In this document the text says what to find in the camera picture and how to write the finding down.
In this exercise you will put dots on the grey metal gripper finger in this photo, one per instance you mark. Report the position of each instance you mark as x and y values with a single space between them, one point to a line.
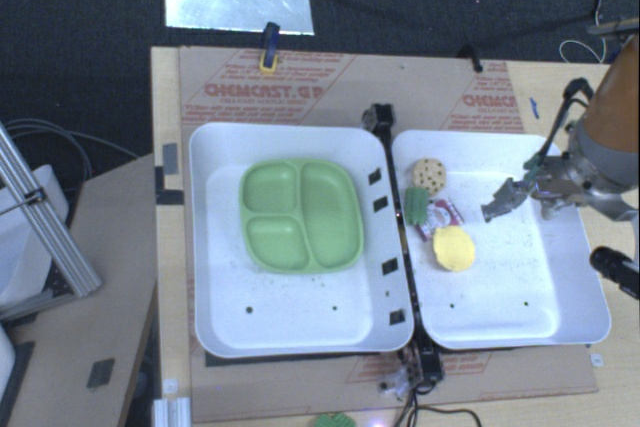
502 200
552 210

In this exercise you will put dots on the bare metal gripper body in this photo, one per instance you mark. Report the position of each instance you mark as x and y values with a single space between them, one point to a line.
567 187

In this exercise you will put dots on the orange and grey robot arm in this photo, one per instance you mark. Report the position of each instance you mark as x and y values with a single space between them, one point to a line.
612 115

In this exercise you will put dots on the red and white packet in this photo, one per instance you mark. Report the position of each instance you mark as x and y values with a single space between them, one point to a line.
442 214

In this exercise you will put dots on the yellow round toy food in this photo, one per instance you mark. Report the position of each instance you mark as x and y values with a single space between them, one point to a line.
454 250

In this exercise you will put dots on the tan chocolate chip biscuit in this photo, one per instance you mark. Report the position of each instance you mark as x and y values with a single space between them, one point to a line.
429 174

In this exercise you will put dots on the white plastic tray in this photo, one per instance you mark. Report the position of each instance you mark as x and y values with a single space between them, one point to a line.
505 285
280 305

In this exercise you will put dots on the green ribbed toy vegetable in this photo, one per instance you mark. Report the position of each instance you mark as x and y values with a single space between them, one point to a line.
416 206

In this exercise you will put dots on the thin black rod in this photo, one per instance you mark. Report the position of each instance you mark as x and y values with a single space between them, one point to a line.
407 265

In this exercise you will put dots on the brown cardboard board red print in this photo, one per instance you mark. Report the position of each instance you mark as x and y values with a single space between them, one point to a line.
430 85

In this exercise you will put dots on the green divided plate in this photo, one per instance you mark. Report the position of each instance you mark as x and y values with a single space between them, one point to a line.
325 210

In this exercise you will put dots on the green ribbed round toy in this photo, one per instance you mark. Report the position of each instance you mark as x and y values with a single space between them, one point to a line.
334 421

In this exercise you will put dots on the black cylinder on white bracket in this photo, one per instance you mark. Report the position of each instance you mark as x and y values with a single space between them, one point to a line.
612 265

